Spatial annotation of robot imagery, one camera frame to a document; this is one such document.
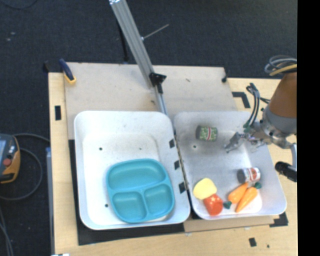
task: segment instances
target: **small can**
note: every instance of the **small can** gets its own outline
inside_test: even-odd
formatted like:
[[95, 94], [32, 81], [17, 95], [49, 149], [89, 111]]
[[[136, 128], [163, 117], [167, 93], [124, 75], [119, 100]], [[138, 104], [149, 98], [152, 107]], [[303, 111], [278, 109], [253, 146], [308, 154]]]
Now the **small can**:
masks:
[[260, 170], [257, 167], [239, 169], [236, 174], [238, 181], [242, 184], [245, 182], [257, 182], [261, 178]]
[[201, 141], [214, 142], [218, 136], [216, 127], [198, 125], [195, 130], [195, 137]]

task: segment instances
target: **wooden table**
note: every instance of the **wooden table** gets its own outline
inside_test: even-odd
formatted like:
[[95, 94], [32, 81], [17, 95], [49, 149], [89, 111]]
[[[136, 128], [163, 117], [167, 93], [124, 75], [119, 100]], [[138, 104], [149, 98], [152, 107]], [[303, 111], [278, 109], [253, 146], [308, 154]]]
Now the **wooden table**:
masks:
[[[48, 74], [50, 139], [52, 157], [53, 195], [53, 254], [71, 256], [292, 256], [298, 255], [297, 184], [280, 175], [279, 179], [287, 199], [285, 211], [288, 225], [270, 227], [268, 224], [228, 229], [175, 233], [168, 235], [120, 239], [88, 245], [78, 245], [74, 191], [71, 175], [66, 114], [65, 80], [62, 73]], [[231, 92], [245, 92], [249, 83], [254, 83], [260, 94], [270, 99], [278, 79], [228, 78]], [[253, 106], [253, 97], [247, 98]], [[238, 110], [245, 108], [240, 97], [234, 98]], [[57, 106], [61, 116], [56, 116]], [[296, 137], [288, 139], [295, 142]], [[292, 162], [290, 150], [270, 145], [274, 163]]]

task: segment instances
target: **black carpet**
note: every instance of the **black carpet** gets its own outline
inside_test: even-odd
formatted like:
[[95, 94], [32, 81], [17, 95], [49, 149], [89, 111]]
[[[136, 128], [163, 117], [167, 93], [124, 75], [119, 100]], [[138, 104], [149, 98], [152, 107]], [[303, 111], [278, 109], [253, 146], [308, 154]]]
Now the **black carpet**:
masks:
[[[225, 67], [230, 77], [267, 78], [274, 55], [297, 58], [298, 0], [128, 0], [153, 65]], [[0, 133], [49, 138], [47, 73], [58, 60], [122, 63], [115, 16], [107, 0], [0, 0]], [[135, 63], [129, 53], [129, 63]], [[19, 137], [21, 147], [42, 162], [43, 180], [30, 197], [0, 199], [7, 234], [16, 256], [51, 254], [46, 147]], [[0, 195], [32, 190], [39, 168], [22, 153], [18, 179], [0, 185]], [[6, 255], [0, 232], [0, 255]]]

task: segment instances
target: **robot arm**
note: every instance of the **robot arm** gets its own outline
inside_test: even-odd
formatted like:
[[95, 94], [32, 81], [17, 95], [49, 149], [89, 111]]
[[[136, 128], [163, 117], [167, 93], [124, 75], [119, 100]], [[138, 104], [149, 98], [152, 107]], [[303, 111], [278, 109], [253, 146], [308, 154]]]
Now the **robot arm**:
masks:
[[[297, 182], [297, 144], [287, 137], [297, 133], [297, 60], [279, 55], [272, 57], [264, 69], [271, 76], [283, 75], [271, 100], [261, 98], [254, 84], [247, 90], [254, 96], [254, 107], [249, 120], [243, 125], [243, 133], [236, 132], [225, 150], [228, 153], [249, 141], [254, 147], [275, 144], [282, 149], [291, 149], [292, 165], [278, 162], [275, 169]], [[262, 119], [256, 121], [260, 100], [267, 103]]]

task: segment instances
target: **blue plastic tray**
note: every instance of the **blue plastic tray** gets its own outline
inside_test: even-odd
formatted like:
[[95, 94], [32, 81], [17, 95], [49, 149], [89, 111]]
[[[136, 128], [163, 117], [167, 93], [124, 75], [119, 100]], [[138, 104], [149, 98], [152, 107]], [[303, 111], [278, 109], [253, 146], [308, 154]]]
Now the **blue plastic tray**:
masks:
[[154, 159], [135, 159], [112, 165], [106, 175], [111, 206], [127, 223], [141, 223], [169, 214], [175, 196], [168, 173]]

